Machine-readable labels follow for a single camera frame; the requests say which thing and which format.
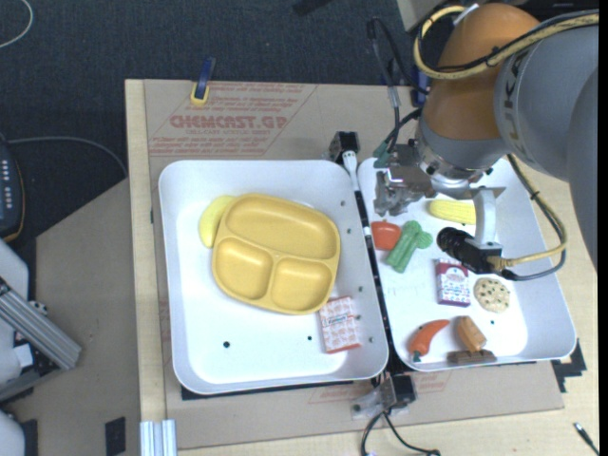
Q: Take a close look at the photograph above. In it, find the orange bell pepper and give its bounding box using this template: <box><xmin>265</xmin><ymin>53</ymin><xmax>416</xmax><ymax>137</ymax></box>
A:
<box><xmin>370</xmin><ymin>220</ymin><xmax>403</xmax><ymax>252</ymax></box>

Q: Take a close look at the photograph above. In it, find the brown cardboard board red print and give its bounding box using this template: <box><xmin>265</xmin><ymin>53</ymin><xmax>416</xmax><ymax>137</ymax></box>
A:
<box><xmin>142</xmin><ymin>79</ymin><xmax>566</xmax><ymax>450</ymax></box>

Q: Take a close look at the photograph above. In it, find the white plastic tray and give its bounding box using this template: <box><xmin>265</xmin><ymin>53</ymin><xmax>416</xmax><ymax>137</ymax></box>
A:
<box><xmin>355</xmin><ymin>156</ymin><xmax>579</xmax><ymax>372</ymax></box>
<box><xmin>158</xmin><ymin>159</ymin><xmax>390</xmax><ymax>395</ymax></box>

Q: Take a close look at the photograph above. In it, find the orange chili pepper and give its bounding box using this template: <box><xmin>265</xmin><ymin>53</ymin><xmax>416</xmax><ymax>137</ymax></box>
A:
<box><xmin>407</xmin><ymin>319</ymin><xmax>451</xmax><ymax>364</ymax></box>

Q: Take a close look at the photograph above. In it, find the red and white carton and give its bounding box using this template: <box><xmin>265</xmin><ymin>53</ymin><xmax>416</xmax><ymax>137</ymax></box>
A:
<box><xmin>433</xmin><ymin>257</ymin><xmax>472</xmax><ymax>308</ymax></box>

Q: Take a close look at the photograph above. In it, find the black block with thin wires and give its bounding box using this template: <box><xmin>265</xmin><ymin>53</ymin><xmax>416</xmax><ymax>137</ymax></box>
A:
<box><xmin>351</xmin><ymin>372</ymin><xmax>419</xmax><ymax>420</ymax></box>
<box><xmin>327</xmin><ymin>130</ymin><xmax>360</xmax><ymax>162</ymax></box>

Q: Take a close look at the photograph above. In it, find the green celery stalk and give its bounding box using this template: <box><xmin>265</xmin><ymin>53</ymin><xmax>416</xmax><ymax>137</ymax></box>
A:
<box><xmin>385</xmin><ymin>219</ymin><xmax>435</xmax><ymax>275</ymax></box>

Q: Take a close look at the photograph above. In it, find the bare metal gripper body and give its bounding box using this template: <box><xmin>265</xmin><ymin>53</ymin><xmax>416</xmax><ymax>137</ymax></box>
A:
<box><xmin>378</xmin><ymin>142</ymin><xmax>485</xmax><ymax>200</ymax></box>

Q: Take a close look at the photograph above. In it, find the yellow banana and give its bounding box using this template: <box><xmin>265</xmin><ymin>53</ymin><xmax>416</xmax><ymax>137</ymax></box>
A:
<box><xmin>198</xmin><ymin>195</ymin><xmax>237</xmax><ymax>250</ymax></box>

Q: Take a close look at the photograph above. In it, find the beige chocolate chip biscuit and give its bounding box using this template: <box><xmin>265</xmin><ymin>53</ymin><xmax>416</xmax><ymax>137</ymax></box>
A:
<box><xmin>473</xmin><ymin>276</ymin><xmax>512</xmax><ymax>314</ymax></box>

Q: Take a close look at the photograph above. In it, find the black cylinder on white bracket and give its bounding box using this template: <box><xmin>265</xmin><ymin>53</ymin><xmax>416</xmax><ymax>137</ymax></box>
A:
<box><xmin>435</xmin><ymin>186</ymin><xmax>507</xmax><ymax>276</ymax></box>

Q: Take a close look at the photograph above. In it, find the brown chocolate bar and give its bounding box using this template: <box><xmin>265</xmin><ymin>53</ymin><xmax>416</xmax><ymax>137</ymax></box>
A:
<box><xmin>446</xmin><ymin>349</ymin><xmax>498</xmax><ymax>365</ymax></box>

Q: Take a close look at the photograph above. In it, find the thin black and white rod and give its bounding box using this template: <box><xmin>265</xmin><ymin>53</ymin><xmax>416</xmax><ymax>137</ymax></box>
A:
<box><xmin>341</xmin><ymin>149</ymin><xmax>398</xmax><ymax>377</ymax></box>

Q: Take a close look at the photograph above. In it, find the yellow corn cob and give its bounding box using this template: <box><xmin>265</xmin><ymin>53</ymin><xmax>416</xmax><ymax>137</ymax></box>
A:
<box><xmin>428</xmin><ymin>199</ymin><xmax>478</xmax><ymax>226</ymax></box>

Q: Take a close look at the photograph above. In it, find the orange bread loaf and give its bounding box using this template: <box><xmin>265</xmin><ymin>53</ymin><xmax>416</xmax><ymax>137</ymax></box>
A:
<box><xmin>456</xmin><ymin>315</ymin><xmax>488</xmax><ymax>352</ymax></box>

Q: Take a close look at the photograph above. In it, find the orange and white carton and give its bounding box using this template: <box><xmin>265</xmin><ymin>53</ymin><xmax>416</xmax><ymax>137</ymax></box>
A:
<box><xmin>317</xmin><ymin>295</ymin><xmax>364</xmax><ymax>355</ymax></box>

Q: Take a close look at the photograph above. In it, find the yellow divided plate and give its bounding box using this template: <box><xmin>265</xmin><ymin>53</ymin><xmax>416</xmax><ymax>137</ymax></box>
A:
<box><xmin>210</xmin><ymin>192</ymin><xmax>343</xmax><ymax>316</ymax></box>

